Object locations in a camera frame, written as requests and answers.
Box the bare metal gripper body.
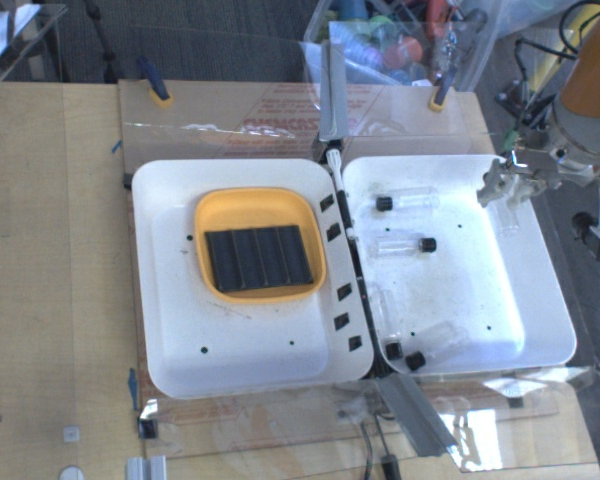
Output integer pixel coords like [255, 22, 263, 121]
[508, 136, 600, 190]

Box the clear bottle with black cap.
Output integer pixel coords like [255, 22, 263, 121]
[375, 185, 441, 213]
[370, 235, 438, 260]
[404, 319, 470, 373]
[371, 286, 406, 362]

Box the white plastic tray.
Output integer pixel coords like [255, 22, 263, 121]
[340, 154, 578, 376]
[130, 157, 375, 401]

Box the clear plastic storage bin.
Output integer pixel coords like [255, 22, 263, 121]
[303, 0, 512, 93]

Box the yellow plate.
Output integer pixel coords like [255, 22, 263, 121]
[193, 186, 328, 305]

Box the black ribbed rack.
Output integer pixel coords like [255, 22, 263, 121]
[203, 224, 316, 294]

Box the brown cardboard board red print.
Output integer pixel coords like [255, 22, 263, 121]
[117, 78, 561, 457]

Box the black cylinder on white bracket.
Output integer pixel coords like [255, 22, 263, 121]
[571, 177, 600, 262]

